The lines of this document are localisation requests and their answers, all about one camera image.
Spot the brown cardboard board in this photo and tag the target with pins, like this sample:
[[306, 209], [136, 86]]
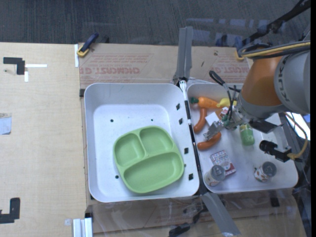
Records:
[[138, 65]]

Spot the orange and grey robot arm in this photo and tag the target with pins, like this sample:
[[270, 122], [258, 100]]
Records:
[[264, 88]]

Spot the white plastic tray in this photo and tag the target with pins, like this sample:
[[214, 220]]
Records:
[[247, 167], [138, 112]]

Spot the orange carrot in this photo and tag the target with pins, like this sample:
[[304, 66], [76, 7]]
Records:
[[207, 102]]

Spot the red and white carton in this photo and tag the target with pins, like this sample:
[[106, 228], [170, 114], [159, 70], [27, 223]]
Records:
[[222, 160]]

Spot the green bottle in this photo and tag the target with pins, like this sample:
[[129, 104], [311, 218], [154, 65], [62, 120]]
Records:
[[247, 136]]

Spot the red and white packet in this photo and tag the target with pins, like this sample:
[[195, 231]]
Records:
[[223, 113]]

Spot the orange sausage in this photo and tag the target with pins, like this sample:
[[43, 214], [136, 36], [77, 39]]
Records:
[[207, 144], [201, 120]]

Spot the green divided plate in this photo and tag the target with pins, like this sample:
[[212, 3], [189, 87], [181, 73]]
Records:
[[148, 159]]

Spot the yellow banana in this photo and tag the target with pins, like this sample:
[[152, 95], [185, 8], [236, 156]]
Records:
[[224, 102]]

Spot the black cylinder on white bracket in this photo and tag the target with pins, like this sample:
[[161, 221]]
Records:
[[269, 147]]

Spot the white can with orange print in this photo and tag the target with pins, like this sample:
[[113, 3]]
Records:
[[264, 172], [214, 176]]

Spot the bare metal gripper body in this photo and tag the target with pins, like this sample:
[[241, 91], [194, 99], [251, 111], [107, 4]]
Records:
[[228, 125]]

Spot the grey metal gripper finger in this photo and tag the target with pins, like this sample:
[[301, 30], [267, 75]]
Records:
[[208, 132], [214, 134]]

